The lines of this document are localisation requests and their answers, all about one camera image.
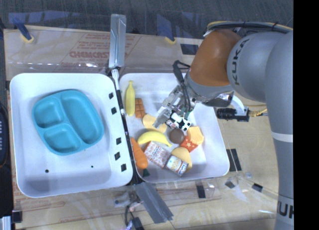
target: white tray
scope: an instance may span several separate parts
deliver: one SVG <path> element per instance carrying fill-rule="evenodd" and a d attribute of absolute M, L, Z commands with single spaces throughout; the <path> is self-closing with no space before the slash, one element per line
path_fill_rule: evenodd
<path fill-rule="evenodd" d="M 41 98 L 66 89 L 77 89 L 90 99 L 105 132 L 95 145 L 61 156 L 52 153 L 41 140 L 31 110 Z M 26 196 L 62 195 L 119 187 L 130 182 L 133 168 L 114 84 L 109 77 L 23 73 L 11 80 L 10 97 L 17 184 Z"/>
<path fill-rule="evenodd" d="M 125 102 L 125 91 L 130 80 L 133 81 L 136 98 L 142 98 L 146 113 L 153 116 L 157 116 L 157 111 L 163 100 L 177 85 L 177 80 L 172 73 L 125 74 L 120 79 L 123 102 Z M 127 115 L 126 119 L 129 134 L 136 140 L 143 132 L 147 131 L 141 118 Z M 192 169 L 179 177 L 173 172 L 161 169 L 149 162 L 147 170 L 150 175 L 144 178 L 145 181 L 161 183 L 214 178 L 223 176 L 229 171 L 229 159 L 213 107 L 196 104 L 188 120 L 193 125 L 199 126 L 205 137 L 204 143 L 190 153 L 193 163 Z M 178 144 L 173 144 L 171 148 L 168 146 L 163 148 L 171 152 L 177 146 Z"/>

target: carrot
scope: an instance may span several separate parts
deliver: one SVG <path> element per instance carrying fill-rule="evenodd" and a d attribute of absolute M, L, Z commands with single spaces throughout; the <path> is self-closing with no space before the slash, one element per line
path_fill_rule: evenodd
<path fill-rule="evenodd" d="M 145 156 L 138 142 L 133 137 L 131 137 L 131 143 L 132 143 L 136 166 L 141 169 L 146 169 L 147 166 L 149 165 L 147 157 Z"/>

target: blue plate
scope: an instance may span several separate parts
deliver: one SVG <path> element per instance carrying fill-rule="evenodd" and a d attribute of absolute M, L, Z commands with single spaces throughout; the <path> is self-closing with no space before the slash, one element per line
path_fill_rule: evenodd
<path fill-rule="evenodd" d="M 32 108 L 34 125 L 47 148 L 70 155 L 96 144 L 104 126 L 85 94 L 65 90 L 39 100 Z"/>

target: gray carpet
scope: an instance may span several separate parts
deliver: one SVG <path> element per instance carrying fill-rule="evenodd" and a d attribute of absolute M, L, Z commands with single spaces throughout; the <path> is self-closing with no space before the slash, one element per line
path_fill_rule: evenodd
<path fill-rule="evenodd" d="M 0 0 L 0 6 L 7 28 L 14 28 L 11 19 L 17 13 L 26 24 L 69 26 L 66 19 L 47 18 L 50 11 L 60 11 L 69 17 L 86 14 L 76 21 L 77 28 L 108 30 L 96 19 L 118 13 L 127 17 L 127 32 L 160 35 L 158 23 L 163 19 L 169 20 L 173 36 L 193 38 L 202 38 L 207 24 L 216 20 L 277 22 L 290 27 L 294 21 L 293 0 Z M 3 43 L 0 61 L 0 100 L 5 103 Z"/>

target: can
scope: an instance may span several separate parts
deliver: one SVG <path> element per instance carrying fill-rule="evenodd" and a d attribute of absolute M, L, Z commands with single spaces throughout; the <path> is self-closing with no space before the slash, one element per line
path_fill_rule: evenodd
<path fill-rule="evenodd" d="M 178 176 L 182 176 L 187 170 L 188 163 L 184 162 L 180 158 L 171 155 L 166 162 L 165 168 L 176 173 Z"/>

